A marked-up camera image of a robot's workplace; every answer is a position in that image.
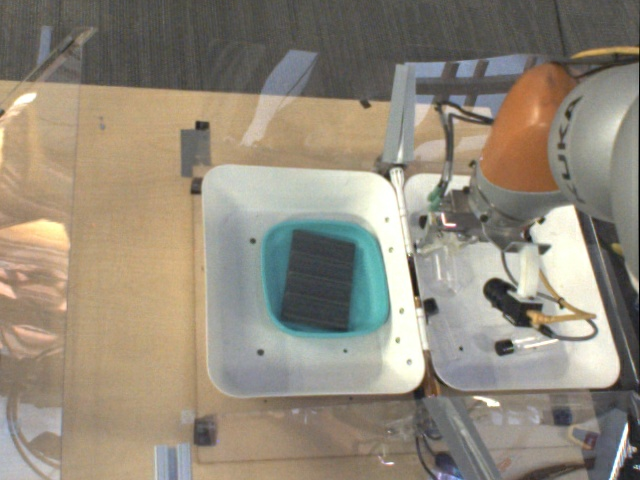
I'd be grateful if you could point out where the white plastic tray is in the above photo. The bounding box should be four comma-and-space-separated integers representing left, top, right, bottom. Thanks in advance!
402, 172, 623, 393
200, 163, 427, 400

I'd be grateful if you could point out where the clear vial with black cap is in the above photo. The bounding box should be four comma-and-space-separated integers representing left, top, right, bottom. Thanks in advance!
494, 335, 561, 358

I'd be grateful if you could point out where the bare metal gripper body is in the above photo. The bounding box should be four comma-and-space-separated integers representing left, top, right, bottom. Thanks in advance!
440, 188, 494, 242

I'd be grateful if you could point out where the black ribbed rectangular block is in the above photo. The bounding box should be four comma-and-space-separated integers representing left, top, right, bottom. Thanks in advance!
279, 228, 358, 333

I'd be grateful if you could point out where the black cylinder on white bracket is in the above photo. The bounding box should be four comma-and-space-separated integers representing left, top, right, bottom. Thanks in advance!
482, 243, 551, 329

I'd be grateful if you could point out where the teal bowl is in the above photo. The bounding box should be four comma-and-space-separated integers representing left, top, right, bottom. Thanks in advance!
260, 217, 392, 340

